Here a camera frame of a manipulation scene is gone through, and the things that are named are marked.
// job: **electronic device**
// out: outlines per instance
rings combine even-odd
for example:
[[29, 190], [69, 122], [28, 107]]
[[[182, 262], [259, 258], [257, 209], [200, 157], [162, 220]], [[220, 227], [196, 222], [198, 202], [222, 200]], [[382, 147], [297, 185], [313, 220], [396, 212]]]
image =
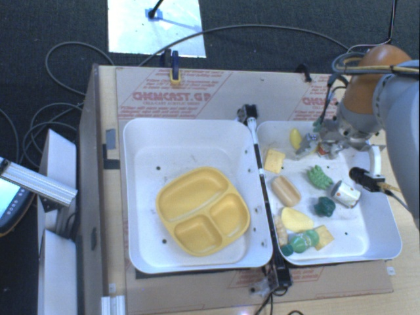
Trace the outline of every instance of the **electronic device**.
[[8, 234], [25, 215], [33, 193], [0, 178], [0, 237]]

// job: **gray metal panel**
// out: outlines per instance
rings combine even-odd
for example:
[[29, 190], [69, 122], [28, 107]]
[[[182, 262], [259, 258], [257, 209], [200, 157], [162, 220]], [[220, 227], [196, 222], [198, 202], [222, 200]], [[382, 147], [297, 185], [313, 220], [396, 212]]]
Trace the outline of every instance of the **gray metal panel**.
[[102, 148], [100, 147], [100, 108], [98, 101], [98, 66], [94, 66], [89, 80], [85, 104], [79, 126], [79, 208], [82, 237], [82, 285], [84, 313], [101, 314], [101, 297], [108, 285], [106, 256], [103, 251], [104, 232], [101, 232]]

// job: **yellow sponge block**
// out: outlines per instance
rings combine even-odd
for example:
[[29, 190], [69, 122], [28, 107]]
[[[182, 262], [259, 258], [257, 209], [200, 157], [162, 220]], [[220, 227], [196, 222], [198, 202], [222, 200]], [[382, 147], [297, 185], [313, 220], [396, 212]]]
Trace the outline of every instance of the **yellow sponge block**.
[[334, 237], [332, 234], [329, 233], [327, 227], [325, 225], [321, 225], [317, 228], [315, 228], [316, 233], [320, 236], [320, 241], [315, 246], [316, 250], [319, 251], [321, 248], [325, 247], [329, 243], [331, 243], [334, 240]]
[[284, 153], [278, 150], [269, 149], [265, 157], [264, 169], [278, 174], [282, 170], [283, 160], [286, 157]]

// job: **dark green toy vegetable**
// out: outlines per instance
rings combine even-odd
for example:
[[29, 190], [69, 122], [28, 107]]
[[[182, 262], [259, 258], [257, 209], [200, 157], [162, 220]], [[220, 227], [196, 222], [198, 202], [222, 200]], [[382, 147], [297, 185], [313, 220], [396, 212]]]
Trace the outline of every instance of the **dark green toy vegetable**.
[[320, 197], [314, 207], [318, 216], [331, 217], [335, 210], [335, 203], [328, 197]]

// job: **black carpet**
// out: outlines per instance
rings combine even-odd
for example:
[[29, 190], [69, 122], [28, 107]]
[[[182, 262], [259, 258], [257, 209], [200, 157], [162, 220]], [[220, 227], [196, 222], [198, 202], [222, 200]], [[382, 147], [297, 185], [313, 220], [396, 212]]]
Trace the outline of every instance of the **black carpet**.
[[[203, 29], [231, 24], [276, 24], [324, 33], [352, 46], [387, 38], [392, 0], [199, 0]], [[392, 43], [419, 58], [420, 0], [398, 0]], [[32, 116], [54, 102], [77, 104], [83, 97], [65, 91], [47, 75], [45, 55], [63, 41], [82, 41], [108, 48], [107, 0], [0, 0], [0, 109], [16, 125], [22, 139]], [[310, 71], [330, 73], [331, 61], [344, 48], [307, 33], [290, 30], [228, 30], [205, 36], [207, 58], [185, 58], [185, 68], [292, 72], [300, 63]], [[110, 54], [118, 65], [133, 66], [145, 56]], [[63, 47], [51, 57], [53, 73], [84, 91], [92, 63], [105, 59], [82, 47]], [[150, 63], [158, 65], [158, 59]], [[62, 108], [43, 112], [49, 120]], [[77, 127], [79, 114], [64, 118]], [[72, 130], [53, 127], [70, 139]], [[43, 136], [39, 139], [42, 145]], [[16, 144], [0, 116], [0, 156], [14, 160]], [[40, 155], [30, 150], [39, 162]], [[22, 164], [32, 167], [23, 159]], [[35, 314], [37, 309], [36, 209], [0, 238], [0, 313]]]

